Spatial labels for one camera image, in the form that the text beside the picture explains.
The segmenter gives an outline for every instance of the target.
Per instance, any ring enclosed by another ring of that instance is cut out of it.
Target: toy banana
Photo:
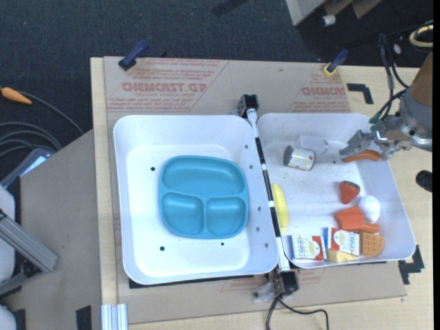
[[[281,232],[286,232],[286,227],[289,224],[289,212],[287,211],[283,190],[278,184],[272,184],[272,194],[274,196],[276,216],[278,217]]]

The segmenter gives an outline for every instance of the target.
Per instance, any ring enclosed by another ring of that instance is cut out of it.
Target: red strawberry
[[[341,193],[341,202],[348,204],[359,194],[360,187],[353,182],[342,181],[339,184],[339,191]]]

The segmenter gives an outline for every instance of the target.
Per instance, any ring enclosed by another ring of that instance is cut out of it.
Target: egg
[[[364,214],[365,220],[375,223],[380,216],[380,202],[379,200],[372,196],[366,195],[359,200],[357,207]]]

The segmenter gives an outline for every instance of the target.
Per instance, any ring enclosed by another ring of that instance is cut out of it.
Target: dark floor
[[[147,39],[149,56],[255,61],[329,62],[347,45],[346,65],[381,65],[377,36],[402,36],[398,66],[419,67],[426,57],[408,43],[408,32],[433,19],[433,0],[384,0],[362,19],[351,7],[330,27],[321,27],[318,8],[298,27],[285,0],[0,0],[0,85],[38,96],[91,128],[92,56],[125,56]],[[39,125],[64,146],[79,132],[35,103],[0,99],[0,122]],[[0,127],[1,136],[15,131]],[[0,154],[6,150],[0,148]],[[26,155],[0,157],[0,179]]]

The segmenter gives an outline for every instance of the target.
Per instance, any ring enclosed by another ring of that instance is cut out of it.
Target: silver can
[[[288,146],[284,152],[283,163],[291,168],[309,171],[315,163],[315,153],[307,149]]]

